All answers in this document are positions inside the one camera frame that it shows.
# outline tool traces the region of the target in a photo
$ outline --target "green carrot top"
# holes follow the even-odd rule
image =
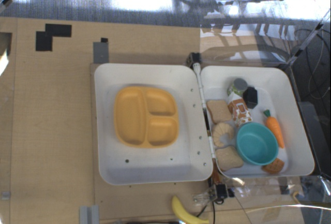
[[[271,115],[270,115],[270,110],[269,110],[269,109],[265,110],[263,113],[264,113],[264,115],[265,115],[266,117],[271,116]]]

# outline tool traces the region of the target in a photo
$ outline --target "toy carrot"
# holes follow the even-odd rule
[[[278,145],[281,148],[284,148],[284,139],[283,139],[283,135],[279,126],[279,123],[277,121],[277,119],[275,119],[274,117],[272,117],[270,115],[270,111],[269,110],[265,110],[264,115],[267,117],[267,120],[265,122],[265,125],[267,126],[267,128],[269,128],[271,130],[271,132],[275,135]]]

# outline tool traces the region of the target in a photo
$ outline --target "teal bowl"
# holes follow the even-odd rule
[[[253,165],[267,165],[278,155],[278,142],[266,126],[258,123],[243,125],[237,133],[237,152]]]

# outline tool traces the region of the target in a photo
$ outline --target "banana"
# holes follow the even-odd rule
[[[171,206],[176,217],[186,224],[209,224],[208,219],[200,219],[188,213],[177,196],[172,197]]]

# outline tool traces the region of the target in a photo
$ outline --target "orange plate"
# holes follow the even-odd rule
[[[114,125],[116,136],[125,145],[169,146],[176,141],[179,132],[175,99],[158,88],[124,88],[115,98]]]

